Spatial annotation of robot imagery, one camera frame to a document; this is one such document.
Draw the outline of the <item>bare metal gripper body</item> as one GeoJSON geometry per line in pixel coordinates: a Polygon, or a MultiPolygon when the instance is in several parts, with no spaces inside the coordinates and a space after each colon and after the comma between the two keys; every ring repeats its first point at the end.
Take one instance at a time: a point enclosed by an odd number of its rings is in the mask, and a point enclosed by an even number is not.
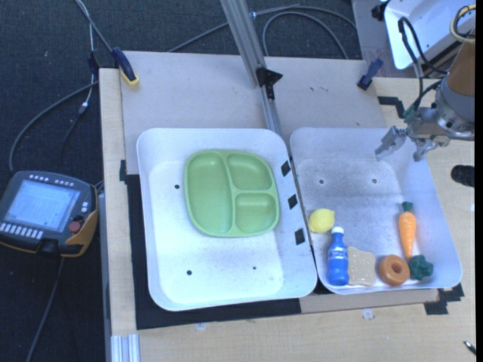
{"type": "Polygon", "coordinates": [[[451,109],[419,107],[405,116],[406,134],[446,146],[451,140],[474,141],[474,123],[451,109]]]}

